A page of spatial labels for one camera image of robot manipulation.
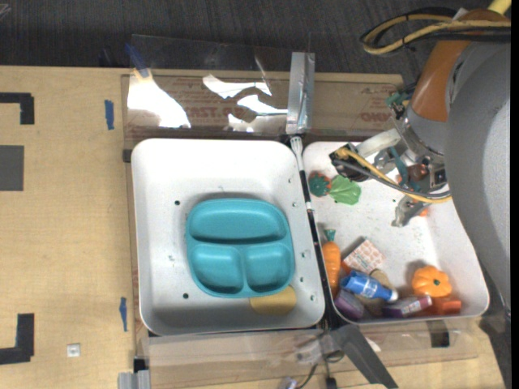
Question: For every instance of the small white square tile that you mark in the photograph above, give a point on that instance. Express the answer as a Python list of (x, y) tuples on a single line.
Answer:
[(73, 350)]

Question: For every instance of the teal divided plate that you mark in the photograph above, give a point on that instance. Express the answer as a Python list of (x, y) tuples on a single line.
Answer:
[(239, 249)]

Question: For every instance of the orange carton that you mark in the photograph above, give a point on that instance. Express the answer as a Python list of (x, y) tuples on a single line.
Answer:
[(448, 306)]

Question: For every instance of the teal and orange toy vegetable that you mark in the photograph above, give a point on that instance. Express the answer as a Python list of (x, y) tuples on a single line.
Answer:
[(319, 184)]

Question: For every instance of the white and orange patterned packet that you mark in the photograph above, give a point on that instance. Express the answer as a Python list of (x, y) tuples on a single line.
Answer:
[(365, 256)]

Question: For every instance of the orange pumpkin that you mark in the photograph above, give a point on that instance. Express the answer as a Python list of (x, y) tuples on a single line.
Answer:
[(431, 282)]

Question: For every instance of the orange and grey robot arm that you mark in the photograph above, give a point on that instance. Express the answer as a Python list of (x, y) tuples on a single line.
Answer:
[(478, 144)]

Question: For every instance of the white plastic tray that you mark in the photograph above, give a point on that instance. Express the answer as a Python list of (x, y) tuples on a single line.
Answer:
[(377, 221), (162, 217)]

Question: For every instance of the yellow round biscuit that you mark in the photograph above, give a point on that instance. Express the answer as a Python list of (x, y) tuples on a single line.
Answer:
[(275, 304)]

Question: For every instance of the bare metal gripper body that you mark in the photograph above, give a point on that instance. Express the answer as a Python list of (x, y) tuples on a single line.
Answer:
[(425, 172)]

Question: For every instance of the orange carrot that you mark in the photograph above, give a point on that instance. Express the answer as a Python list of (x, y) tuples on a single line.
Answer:
[(331, 259)]

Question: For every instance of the green lettuce leaf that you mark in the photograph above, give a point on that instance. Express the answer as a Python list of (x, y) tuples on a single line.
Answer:
[(345, 191)]

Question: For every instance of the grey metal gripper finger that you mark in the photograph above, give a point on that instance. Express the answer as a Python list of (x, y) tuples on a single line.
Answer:
[(407, 211), (387, 161)]

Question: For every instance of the blue bottle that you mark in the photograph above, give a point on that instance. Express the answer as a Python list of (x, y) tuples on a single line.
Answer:
[(365, 285)]

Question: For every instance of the purple and white carton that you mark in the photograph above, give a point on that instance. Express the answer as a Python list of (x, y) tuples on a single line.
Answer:
[(407, 306)]

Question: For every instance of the thin black and white rod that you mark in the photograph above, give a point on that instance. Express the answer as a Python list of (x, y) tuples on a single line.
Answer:
[(303, 176)]

